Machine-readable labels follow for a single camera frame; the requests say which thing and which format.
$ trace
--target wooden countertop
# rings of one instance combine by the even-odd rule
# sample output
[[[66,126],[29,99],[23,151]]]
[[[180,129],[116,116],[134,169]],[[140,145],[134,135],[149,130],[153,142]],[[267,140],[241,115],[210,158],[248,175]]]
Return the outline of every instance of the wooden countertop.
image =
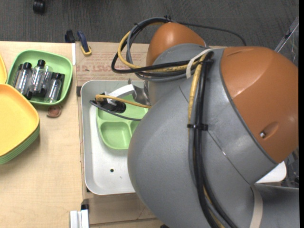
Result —
[[[10,69],[24,50],[53,52],[72,61],[71,44],[0,42],[0,54]],[[35,108],[39,137],[20,155],[0,165],[0,227],[68,227],[69,212],[82,202],[76,68],[58,118],[47,117],[47,107]]]

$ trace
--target office chair wheel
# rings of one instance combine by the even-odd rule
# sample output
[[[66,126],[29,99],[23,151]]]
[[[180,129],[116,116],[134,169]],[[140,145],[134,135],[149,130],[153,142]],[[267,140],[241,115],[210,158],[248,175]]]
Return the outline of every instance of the office chair wheel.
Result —
[[[44,13],[46,3],[44,1],[35,0],[33,4],[33,10],[37,13]]]

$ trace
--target yellow plate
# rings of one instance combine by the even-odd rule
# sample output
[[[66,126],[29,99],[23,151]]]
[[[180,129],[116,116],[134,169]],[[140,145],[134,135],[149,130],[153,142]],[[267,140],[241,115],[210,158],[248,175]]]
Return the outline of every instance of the yellow plate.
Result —
[[[0,84],[4,84],[7,80],[7,77],[8,75],[6,73],[5,65],[0,54]]]
[[[0,84],[0,157],[31,136],[38,124],[32,104],[12,86]]]

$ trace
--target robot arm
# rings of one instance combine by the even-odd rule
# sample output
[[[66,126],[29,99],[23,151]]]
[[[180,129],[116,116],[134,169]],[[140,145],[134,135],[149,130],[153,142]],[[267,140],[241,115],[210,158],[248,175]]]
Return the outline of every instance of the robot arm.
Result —
[[[167,22],[147,67],[127,54],[127,71],[148,81],[152,105],[129,146],[135,191],[170,228],[299,227],[299,189],[255,184],[298,146],[297,67],[263,47],[218,48],[193,63],[197,82],[187,79],[187,63],[208,46]]]

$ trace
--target gray carpet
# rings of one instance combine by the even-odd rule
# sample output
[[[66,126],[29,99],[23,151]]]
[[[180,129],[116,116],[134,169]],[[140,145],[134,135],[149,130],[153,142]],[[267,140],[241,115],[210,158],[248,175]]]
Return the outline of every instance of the gray carpet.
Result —
[[[0,40],[65,42],[67,29],[82,30],[88,41],[119,42],[133,24],[170,15],[176,21],[229,29],[249,46],[275,48],[294,19],[299,0],[44,0],[43,15],[34,0],[0,0]],[[228,33],[194,28],[209,45],[240,46]],[[149,43],[155,28],[135,42]]]

